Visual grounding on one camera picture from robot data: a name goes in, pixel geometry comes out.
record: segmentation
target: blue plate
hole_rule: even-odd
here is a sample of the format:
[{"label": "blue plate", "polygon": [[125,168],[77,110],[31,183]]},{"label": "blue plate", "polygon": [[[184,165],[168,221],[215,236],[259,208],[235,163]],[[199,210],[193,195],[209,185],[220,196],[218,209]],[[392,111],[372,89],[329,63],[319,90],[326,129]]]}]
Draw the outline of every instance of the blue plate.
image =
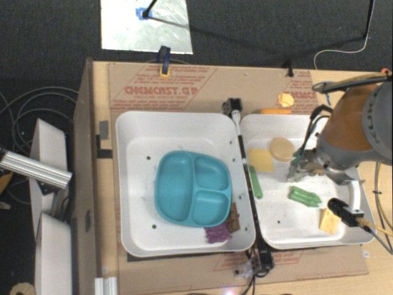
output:
[{"label": "blue plate", "polygon": [[231,192],[228,168],[211,156],[174,151],[166,154],[158,166],[155,207],[168,221],[217,226],[229,214]]}]

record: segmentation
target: black pole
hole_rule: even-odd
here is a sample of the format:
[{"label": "black pole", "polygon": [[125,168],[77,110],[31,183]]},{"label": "black pole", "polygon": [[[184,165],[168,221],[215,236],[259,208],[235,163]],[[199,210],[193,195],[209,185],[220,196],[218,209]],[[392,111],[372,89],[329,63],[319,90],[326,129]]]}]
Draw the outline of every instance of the black pole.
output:
[{"label": "black pole", "polygon": [[371,15],[373,13],[373,6],[374,6],[374,0],[370,0],[370,3],[368,5],[367,25],[363,35],[364,38],[367,38],[368,31],[370,30],[370,21],[371,21]]},{"label": "black pole", "polygon": [[157,2],[157,0],[153,0],[152,3],[150,3],[150,5],[148,6],[148,8],[142,12],[142,18],[148,18],[149,17],[149,12],[152,10],[153,6],[155,5],[155,3]]}]

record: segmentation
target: black carpet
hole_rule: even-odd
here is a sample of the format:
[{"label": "black carpet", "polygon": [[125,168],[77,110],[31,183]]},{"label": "black carpet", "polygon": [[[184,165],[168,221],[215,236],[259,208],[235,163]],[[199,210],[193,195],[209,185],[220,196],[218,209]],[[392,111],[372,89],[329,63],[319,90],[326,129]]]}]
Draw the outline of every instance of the black carpet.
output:
[{"label": "black carpet", "polygon": [[[187,0],[194,55],[174,58],[200,65],[313,69],[323,49],[359,50],[369,0]],[[376,0],[367,47],[361,53],[323,53],[319,69],[379,71],[392,69],[393,0]],[[0,0],[0,92],[8,101],[44,86],[78,89],[85,59],[147,61],[154,53],[101,49],[100,0]],[[46,98],[72,117],[72,107]],[[12,106],[18,111],[20,103]],[[0,143],[9,147],[10,120],[0,114]],[[63,121],[48,121],[67,130]],[[23,123],[31,136],[34,121]],[[26,185],[13,190],[29,200]],[[34,239],[29,207],[7,193],[0,201],[0,294],[21,281],[34,281]]]}]

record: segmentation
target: purple cloth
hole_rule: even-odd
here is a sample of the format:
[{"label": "purple cloth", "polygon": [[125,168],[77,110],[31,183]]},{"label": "purple cloth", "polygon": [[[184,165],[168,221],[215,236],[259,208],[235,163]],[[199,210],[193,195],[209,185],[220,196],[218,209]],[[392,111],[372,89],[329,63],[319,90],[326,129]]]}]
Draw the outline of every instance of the purple cloth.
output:
[{"label": "purple cloth", "polygon": [[215,227],[205,227],[206,235],[209,243],[222,243],[232,238],[229,233],[227,222],[224,222]]}]

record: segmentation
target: white cable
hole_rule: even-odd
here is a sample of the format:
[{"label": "white cable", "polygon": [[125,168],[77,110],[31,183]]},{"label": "white cable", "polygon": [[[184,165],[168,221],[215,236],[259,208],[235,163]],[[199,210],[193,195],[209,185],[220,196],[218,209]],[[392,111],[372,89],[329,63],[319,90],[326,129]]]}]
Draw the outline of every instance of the white cable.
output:
[{"label": "white cable", "polygon": [[[375,0],[373,1],[373,7],[372,7],[372,9],[371,9],[370,24],[371,24],[371,20],[372,20],[372,18],[373,18],[373,14],[374,14],[374,5],[375,5]],[[361,49],[359,49],[359,50],[355,50],[355,51],[345,51],[345,50],[336,50],[336,49],[325,49],[325,50],[321,50],[320,52],[318,52],[318,53],[314,56],[314,67],[315,67],[315,70],[318,70],[317,64],[316,64],[317,57],[318,57],[320,54],[322,54],[323,52],[340,52],[340,53],[359,53],[359,52],[362,52],[362,51],[366,48],[366,46],[367,46],[367,41],[368,41],[368,35],[369,35],[369,34],[370,34],[370,27],[369,27],[369,29],[368,29],[368,31],[367,31],[367,35],[366,35],[366,38],[365,38],[365,41],[364,41],[364,45],[363,45],[363,47],[362,47]]]}]

